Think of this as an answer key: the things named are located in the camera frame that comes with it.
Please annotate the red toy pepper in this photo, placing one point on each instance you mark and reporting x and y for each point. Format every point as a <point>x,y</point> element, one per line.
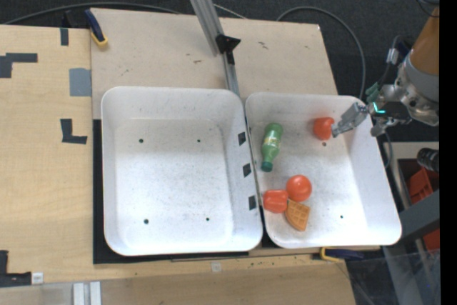
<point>275,201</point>

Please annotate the orange toy ball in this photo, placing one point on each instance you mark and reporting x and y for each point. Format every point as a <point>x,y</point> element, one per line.
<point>299,187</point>

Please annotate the black block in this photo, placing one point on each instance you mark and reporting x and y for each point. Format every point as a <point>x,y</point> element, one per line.
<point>228,43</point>

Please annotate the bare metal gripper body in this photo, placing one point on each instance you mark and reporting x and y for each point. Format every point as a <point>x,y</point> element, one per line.
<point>417,107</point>

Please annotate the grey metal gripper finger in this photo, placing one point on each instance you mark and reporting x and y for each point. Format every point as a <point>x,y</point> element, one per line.
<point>351,118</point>
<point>379,126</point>

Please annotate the green plastic bottle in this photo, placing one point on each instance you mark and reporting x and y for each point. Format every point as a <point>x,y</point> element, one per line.
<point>272,144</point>

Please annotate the brown toy waffle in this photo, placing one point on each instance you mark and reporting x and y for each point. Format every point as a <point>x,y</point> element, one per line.
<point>298,215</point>

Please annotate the white plastic tray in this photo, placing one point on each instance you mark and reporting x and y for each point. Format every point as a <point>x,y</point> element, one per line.
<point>335,189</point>
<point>171,171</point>

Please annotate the black cylinder on white bracket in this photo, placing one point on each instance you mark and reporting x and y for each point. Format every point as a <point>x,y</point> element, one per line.
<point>428,159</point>

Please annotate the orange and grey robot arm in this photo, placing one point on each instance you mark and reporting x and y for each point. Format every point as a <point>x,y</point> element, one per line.
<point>426,46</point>

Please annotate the red toy tomato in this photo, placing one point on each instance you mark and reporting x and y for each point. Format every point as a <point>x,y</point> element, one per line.
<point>322,128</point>

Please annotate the thin black and white rod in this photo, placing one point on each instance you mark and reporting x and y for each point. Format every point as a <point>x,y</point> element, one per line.
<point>232,78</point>

